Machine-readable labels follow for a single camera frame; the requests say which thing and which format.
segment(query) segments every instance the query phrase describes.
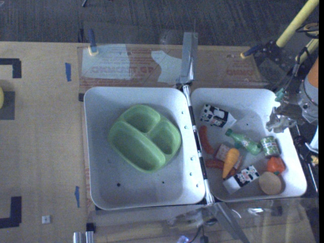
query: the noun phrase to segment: cardboard surface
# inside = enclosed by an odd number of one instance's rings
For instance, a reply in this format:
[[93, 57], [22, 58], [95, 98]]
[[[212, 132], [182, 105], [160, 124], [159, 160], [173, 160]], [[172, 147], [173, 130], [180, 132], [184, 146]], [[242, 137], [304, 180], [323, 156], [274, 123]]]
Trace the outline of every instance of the cardboard surface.
[[4, 104], [0, 109], [1, 119], [15, 119], [15, 92], [4, 92]]
[[[198, 46], [192, 89], [264, 87], [254, 58], [240, 57], [247, 49]], [[78, 48], [80, 93], [96, 86], [172, 87], [181, 71], [181, 45], [99, 45], [98, 51], [90, 56], [88, 48]]]
[[[0, 119], [0, 201], [22, 196], [21, 223], [0, 230], [3, 242], [68, 242], [75, 231], [85, 230], [77, 46], [0, 43], [1, 58], [18, 58], [22, 63], [22, 78], [13, 78], [12, 70], [0, 65], [4, 73], [0, 86], [5, 93], [15, 93], [15, 119]], [[65, 63], [71, 64], [70, 82]], [[76, 186], [80, 187], [80, 208]], [[42, 225], [44, 215], [51, 215], [50, 224]]]

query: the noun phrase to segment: toy carrot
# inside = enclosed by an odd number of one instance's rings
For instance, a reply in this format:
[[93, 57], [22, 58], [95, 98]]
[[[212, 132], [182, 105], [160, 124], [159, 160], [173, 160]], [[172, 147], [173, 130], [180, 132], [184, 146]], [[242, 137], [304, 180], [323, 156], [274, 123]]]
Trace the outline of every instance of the toy carrot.
[[225, 179], [228, 173], [231, 171], [235, 163], [237, 162], [239, 157], [239, 150], [236, 148], [231, 148], [226, 153], [226, 158], [224, 161], [224, 168], [223, 168], [223, 179]]
[[[206, 159], [205, 160], [206, 168], [224, 168], [224, 162], [219, 159]], [[232, 168], [231, 171], [228, 173], [229, 176], [233, 176], [236, 174], [236, 169]]]

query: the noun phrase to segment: plastic food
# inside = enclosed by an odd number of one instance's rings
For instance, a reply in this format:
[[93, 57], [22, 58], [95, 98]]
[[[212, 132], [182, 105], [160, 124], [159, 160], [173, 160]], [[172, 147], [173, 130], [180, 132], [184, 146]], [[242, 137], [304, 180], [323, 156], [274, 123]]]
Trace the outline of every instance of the plastic food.
[[214, 148], [208, 141], [207, 137], [207, 126], [202, 125], [199, 129], [199, 137], [202, 148], [206, 151], [207, 154], [213, 154]]
[[258, 171], [253, 165], [244, 168], [241, 172], [231, 176], [223, 182], [229, 194], [235, 193], [247, 184], [257, 180], [260, 177]]
[[267, 158], [271, 158], [272, 156], [280, 156], [278, 144], [273, 136], [262, 138], [260, 143]]
[[272, 156], [267, 163], [267, 171], [280, 175], [286, 170], [286, 165], [281, 157]]
[[259, 185], [268, 195], [279, 194], [282, 188], [280, 178], [272, 172], [264, 172], [259, 178]]
[[236, 119], [228, 111], [224, 111], [210, 104], [204, 105], [199, 119], [212, 127], [218, 126], [221, 128], [231, 127], [236, 122]]
[[223, 168], [223, 178], [227, 177], [228, 173], [231, 171], [233, 166], [238, 161], [238, 157], [239, 157], [239, 150], [236, 148], [231, 148], [226, 153], [226, 158], [224, 161], [224, 168]]
[[262, 150], [260, 143], [256, 143], [244, 134], [234, 133], [232, 129], [228, 129], [225, 135], [231, 137], [235, 141], [236, 148], [243, 146], [248, 152], [253, 155], [259, 154]]
[[[218, 168], [223, 169], [224, 168], [224, 162], [219, 159], [206, 159], [205, 160], [206, 168]], [[233, 176], [236, 174], [236, 169], [232, 168], [229, 173], [230, 176]]]
[[181, 145], [181, 134], [159, 112], [137, 104], [117, 119], [109, 131], [108, 140], [133, 167], [152, 173], [175, 156]]
[[[227, 152], [230, 150], [231, 148], [226, 146], [225, 144], [221, 144], [214, 156], [214, 159], [217, 159], [217, 160], [221, 160], [221, 161], [225, 161], [226, 159], [226, 154]], [[238, 170], [241, 162], [242, 162], [242, 159], [243, 159], [243, 156], [240, 154], [239, 157], [238, 157], [238, 161], [235, 163], [235, 165], [233, 166], [233, 168], [235, 170]]]

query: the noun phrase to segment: white bin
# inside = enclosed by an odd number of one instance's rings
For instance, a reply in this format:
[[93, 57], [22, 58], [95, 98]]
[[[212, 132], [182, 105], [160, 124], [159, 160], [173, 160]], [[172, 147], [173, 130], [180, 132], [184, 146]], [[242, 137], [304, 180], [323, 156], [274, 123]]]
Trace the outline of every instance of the white bin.
[[[279, 195], [266, 195], [258, 182], [252, 182], [234, 194], [222, 184], [221, 170], [207, 169], [212, 194], [222, 201], [297, 197], [307, 188], [292, 137], [288, 129], [273, 134], [265, 129], [274, 106], [275, 95], [265, 89], [196, 89], [191, 95], [196, 124], [199, 112], [208, 103], [229, 111], [237, 122], [236, 132], [248, 134], [258, 141], [273, 135], [287, 166], [282, 178], [284, 190]], [[186, 98], [172, 88], [95, 87], [84, 97], [90, 167], [90, 192], [96, 206], [104, 210], [137, 207], [189, 205], [200, 202], [205, 186], [192, 131]], [[146, 174], [124, 161], [109, 145], [107, 135], [117, 118], [130, 106], [147, 104], [167, 117], [181, 132], [178, 154], [161, 170]], [[222, 128], [209, 129], [214, 146], [232, 144]], [[265, 171], [266, 158], [244, 155], [241, 167], [253, 164], [260, 174]]]

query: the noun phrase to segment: green plate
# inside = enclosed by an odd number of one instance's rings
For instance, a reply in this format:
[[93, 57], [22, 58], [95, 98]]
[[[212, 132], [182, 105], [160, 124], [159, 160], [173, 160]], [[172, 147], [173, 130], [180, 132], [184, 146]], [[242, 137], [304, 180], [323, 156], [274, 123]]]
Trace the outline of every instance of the green plate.
[[142, 104], [118, 118], [108, 140], [128, 163], [147, 173], [165, 166], [181, 146], [180, 131], [159, 112]]

